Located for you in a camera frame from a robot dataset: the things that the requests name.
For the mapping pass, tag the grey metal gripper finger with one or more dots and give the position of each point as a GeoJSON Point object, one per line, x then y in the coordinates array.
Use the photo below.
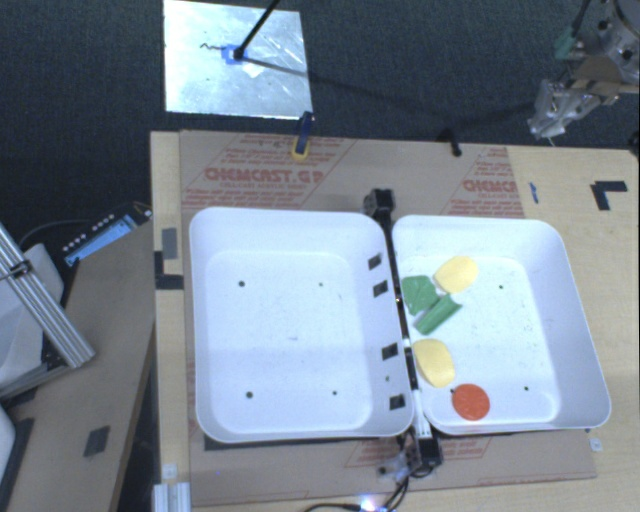
{"type": "Point", "coordinates": [580, 106]}
{"type": "Point", "coordinates": [546, 107]}

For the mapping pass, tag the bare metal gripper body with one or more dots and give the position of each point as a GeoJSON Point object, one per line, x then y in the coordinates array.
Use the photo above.
{"type": "Point", "coordinates": [612, 65]}

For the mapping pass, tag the yellow oval toy food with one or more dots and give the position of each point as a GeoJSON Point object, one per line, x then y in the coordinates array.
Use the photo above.
{"type": "Point", "coordinates": [456, 274]}
{"type": "Point", "coordinates": [435, 362]}

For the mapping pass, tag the white plastic tray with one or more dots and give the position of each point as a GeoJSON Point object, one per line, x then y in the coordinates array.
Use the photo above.
{"type": "Point", "coordinates": [520, 325]}
{"type": "Point", "coordinates": [290, 330]}

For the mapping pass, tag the green toy lettuce leaf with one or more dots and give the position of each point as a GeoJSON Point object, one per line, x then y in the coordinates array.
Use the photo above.
{"type": "Point", "coordinates": [419, 295]}

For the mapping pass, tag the thin black and white rod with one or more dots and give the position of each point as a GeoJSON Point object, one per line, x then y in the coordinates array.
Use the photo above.
{"type": "Point", "coordinates": [395, 280]}

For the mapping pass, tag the brown cardboard board red print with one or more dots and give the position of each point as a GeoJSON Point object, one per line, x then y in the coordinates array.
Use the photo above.
{"type": "Point", "coordinates": [325, 170]}

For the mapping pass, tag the green toy vegetable stick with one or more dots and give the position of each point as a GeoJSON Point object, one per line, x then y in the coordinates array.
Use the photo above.
{"type": "Point", "coordinates": [437, 316]}

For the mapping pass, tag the orange round toy slice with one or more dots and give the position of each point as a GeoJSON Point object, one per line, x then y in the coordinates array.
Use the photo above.
{"type": "Point", "coordinates": [471, 402]}

